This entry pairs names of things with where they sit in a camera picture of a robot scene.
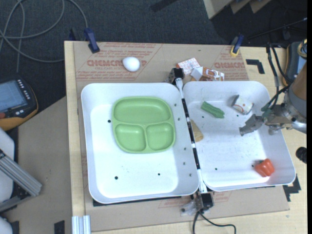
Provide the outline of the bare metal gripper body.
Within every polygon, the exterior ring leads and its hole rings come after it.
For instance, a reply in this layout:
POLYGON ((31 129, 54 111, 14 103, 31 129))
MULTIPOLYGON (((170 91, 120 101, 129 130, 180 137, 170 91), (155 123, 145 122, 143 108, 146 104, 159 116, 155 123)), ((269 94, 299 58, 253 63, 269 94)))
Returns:
POLYGON ((276 105, 273 109, 267 109, 263 114, 263 122, 272 129, 297 130, 307 133, 307 119, 293 106, 276 105))

